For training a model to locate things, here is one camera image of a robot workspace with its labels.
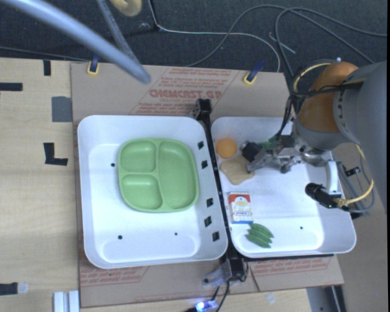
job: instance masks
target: wooden table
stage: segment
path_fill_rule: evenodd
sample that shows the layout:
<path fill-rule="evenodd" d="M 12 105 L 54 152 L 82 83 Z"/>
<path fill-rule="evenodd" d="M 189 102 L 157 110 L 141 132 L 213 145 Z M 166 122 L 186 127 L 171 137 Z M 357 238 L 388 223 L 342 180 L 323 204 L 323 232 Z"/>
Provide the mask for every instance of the wooden table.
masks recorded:
<path fill-rule="evenodd" d="M 77 223 L 71 122 L 53 122 L 51 99 L 71 97 L 70 63 L 0 58 L 0 82 L 23 83 L 0 97 L 0 283 L 25 282 L 26 294 L 0 296 L 0 311 L 52 311 L 52 294 L 78 290 Z M 45 164 L 44 143 L 67 166 Z M 232 294 L 221 311 L 311 311 L 305 289 Z M 184 311 L 195 300 L 95 307 L 81 311 Z"/>

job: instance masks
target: cucumber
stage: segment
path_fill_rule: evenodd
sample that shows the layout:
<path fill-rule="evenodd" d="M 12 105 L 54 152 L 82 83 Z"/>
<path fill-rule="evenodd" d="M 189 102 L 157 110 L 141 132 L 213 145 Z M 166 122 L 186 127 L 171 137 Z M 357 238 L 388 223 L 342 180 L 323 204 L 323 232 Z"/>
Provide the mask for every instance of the cucumber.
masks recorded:
<path fill-rule="evenodd" d="M 260 239 L 264 240 L 268 244 L 272 243 L 272 239 L 270 239 L 269 236 L 264 235 L 261 231 L 258 231 L 258 230 L 255 230 L 255 229 L 249 229 L 247 231 L 248 231 L 249 234 L 251 234 L 253 236 L 259 237 Z"/>
<path fill-rule="evenodd" d="M 246 238 L 250 241 L 250 242 L 253 242 L 254 244 L 257 244 L 259 245 L 260 247 L 263 247 L 263 248 L 270 248 L 270 244 L 267 243 L 265 240 L 263 240 L 262 238 L 258 237 L 258 236 L 255 236 L 255 235 L 252 235 L 251 233 L 249 233 L 248 235 L 246 235 Z"/>
<path fill-rule="evenodd" d="M 264 225 L 262 224 L 258 224 L 258 223 L 250 223 L 250 227 L 253 229 L 253 230 L 256 230 L 260 233 L 262 233 L 263 235 L 269 237 L 269 238 L 274 238 L 272 232 L 267 229 L 267 227 L 265 227 Z"/>

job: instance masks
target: black fabric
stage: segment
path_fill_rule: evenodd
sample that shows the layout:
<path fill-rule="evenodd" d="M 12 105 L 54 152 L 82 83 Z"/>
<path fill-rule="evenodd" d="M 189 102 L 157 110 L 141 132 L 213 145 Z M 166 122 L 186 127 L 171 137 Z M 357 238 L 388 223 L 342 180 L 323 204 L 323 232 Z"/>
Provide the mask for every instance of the black fabric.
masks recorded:
<path fill-rule="evenodd" d="M 47 1 L 112 41 L 94 0 Z M 200 60 L 222 39 L 222 36 L 215 35 L 158 32 L 154 27 L 148 1 L 143 1 L 142 12 L 134 18 L 122 16 L 112 8 L 112 13 L 128 44 L 143 64 L 185 66 Z M 309 8 L 359 29 L 376 33 L 387 32 L 387 0 L 153 0 L 153 5 L 159 23 L 163 27 L 177 31 L 226 32 L 235 19 L 248 8 L 255 5 L 278 5 L 285 8 Z M 245 15 L 233 31 L 260 36 L 276 46 L 269 33 L 274 36 L 275 21 L 281 11 L 276 8 L 256 9 Z M 355 45 L 371 61 L 379 62 L 387 59 L 386 38 L 359 34 L 320 16 L 308 12 L 302 14 L 321 22 L 323 26 Z M 294 71 L 317 59 L 341 57 L 358 66 L 370 63 L 325 30 L 318 29 L 309 21 L 290 13 L 280 19 L 279 33 L 281 41 L 295 52 L 293 54 L 286 51 Z M 92 59 L 92 52 L 87 48 L 2 4 L 0 4 L 0 46 Z M 2 49 L 0 49 L 0 57 L 49 59 L 40 55 Z M 276 55 L 265 44 L 253 38 L 230 36 L 211 58 L 198 66 L 249 70 L 262 59 L 266 62 L 263 70 L 276 71 Z M 287 72 L 284 64 L 281 66 L 281 71 Z"/>

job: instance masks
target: white tray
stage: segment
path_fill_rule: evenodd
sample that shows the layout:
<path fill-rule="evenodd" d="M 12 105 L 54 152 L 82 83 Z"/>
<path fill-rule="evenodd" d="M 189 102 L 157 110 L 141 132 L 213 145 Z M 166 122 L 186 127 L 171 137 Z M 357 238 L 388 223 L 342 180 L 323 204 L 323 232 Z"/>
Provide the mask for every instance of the white tray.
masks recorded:
<path fill-rule="evenodd" d="M 200 193 L 174 213 L 133 210 L 122 199 L 116 164 L 120 146 L 136 138 L 186 144 L 197 164 Z M 228 246 L 203 127 L 187 117 L 89 116 L 78 126 L 84 248 L 99 268 L 218 259 Z"/>
<path fill-rule="evenodd" d="M 229 137 L 240 147 L 247 140 L 267 141 L 276 134 L 280 125 L 280 118 L 224 117 L 214 122 L 212 133 L 216 141 Z M 290 130 L 289 124 L 285 134 Z M 220 165 L 223 160 L 217 159 Z M 327 209 L 305 194 L 305 186 L 310 182 L 326 184 L 323 168 L 297 164 L 290 172 L 281 174 L 278 166 L 269 165 L 256 170 L 253 178 L 237 186 L 232 185 L 222 172 L 220 180 L 227 217 L 228 193 L 249 192 L 254 222 L 265 225 L 274 234 L 271 248 L 261 248 L 245 237 L 248 224 L 231 224 L 229 220 L 231 240 L 246 257 L 339 254 L 349 252 L 356 243 L 349 213 Z"/>

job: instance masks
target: cardboard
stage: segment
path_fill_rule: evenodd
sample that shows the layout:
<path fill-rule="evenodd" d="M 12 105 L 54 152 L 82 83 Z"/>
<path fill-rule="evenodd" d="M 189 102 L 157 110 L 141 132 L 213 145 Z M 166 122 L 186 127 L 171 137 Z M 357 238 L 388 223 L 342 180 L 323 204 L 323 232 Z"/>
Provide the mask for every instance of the cardboard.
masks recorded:
<path fill-rule="evenodd" d="M 219 260 L 115 270 L 96 268 L 87 260 L 77 126 L 93 114 L 193 116 L 198 98 L 211 99 L 212 121 L 221 116 L 282 117 L 289 95 L 283 74 L 261 72 L 253 85 L 246 86 L 242 79 L 247 71 L 146 66 L 152 80 L 141 84 L 111 64 L 101 64 L 95 77 L 86 73 L 86 67 L 87 63 L 71 63 L 81 307 L 210 297 L 215 288 L 203 287 L 202 279 L 219 266 Z M 249 266 L 247 280 L 234 283 L 230 294 L 343 283 L 336 256 L 264 260 Z"/>

